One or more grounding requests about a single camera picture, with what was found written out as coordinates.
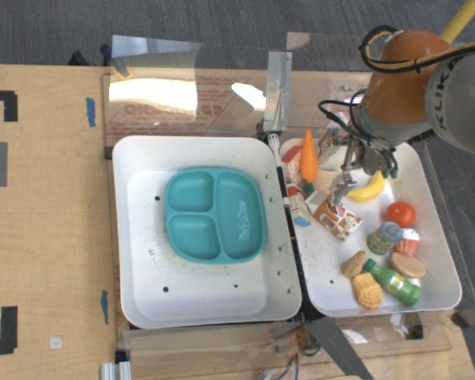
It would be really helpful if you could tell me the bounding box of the pink cupcake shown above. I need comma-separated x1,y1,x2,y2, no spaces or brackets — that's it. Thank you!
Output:
393,227,421,256

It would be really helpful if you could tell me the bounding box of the green bottle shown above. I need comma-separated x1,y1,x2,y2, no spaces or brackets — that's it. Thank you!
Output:
363,258,424,307

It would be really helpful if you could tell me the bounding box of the white carton with blue end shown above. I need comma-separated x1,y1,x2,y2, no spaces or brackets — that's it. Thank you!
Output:
286,183,313,228

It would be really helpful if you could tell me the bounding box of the teal divided plate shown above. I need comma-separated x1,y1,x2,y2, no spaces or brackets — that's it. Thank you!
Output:
165,167,268,264

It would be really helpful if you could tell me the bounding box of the yellow corn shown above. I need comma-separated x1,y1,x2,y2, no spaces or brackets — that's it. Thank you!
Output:
351,272,384,310

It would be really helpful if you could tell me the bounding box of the red ball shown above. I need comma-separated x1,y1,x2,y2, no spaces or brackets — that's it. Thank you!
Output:
384,200,416,229

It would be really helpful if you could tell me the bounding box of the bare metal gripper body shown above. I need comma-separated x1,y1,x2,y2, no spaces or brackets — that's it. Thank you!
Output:
350,135,397,176

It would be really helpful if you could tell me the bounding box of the orange and white carton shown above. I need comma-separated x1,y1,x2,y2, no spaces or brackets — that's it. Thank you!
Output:
305,190,363,242

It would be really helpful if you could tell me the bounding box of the beige round biscuit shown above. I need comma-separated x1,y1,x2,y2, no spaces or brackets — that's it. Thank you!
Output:
313,168,342,196

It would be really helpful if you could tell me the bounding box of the white plastic tray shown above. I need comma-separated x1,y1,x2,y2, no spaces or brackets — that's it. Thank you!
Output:
111,135,303,330
279,135,463,319

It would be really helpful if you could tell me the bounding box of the red and white carton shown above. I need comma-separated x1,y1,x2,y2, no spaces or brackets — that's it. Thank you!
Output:
280,145,304,186

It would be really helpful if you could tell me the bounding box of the green can with grey lid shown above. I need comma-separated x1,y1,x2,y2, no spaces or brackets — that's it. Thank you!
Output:
366,221,404,257

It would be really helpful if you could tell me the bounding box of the tan round biscuit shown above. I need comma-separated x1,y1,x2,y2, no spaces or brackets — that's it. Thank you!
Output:
389,250,427,279

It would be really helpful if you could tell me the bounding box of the tan cone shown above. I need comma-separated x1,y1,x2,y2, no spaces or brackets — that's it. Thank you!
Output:
340,250,367,279

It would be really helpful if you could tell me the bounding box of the yellow banana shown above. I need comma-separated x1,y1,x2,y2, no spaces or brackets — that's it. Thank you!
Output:
346,169,386,203

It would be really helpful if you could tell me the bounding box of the orange carrot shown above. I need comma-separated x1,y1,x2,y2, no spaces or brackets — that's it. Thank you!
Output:
299,128,320,194

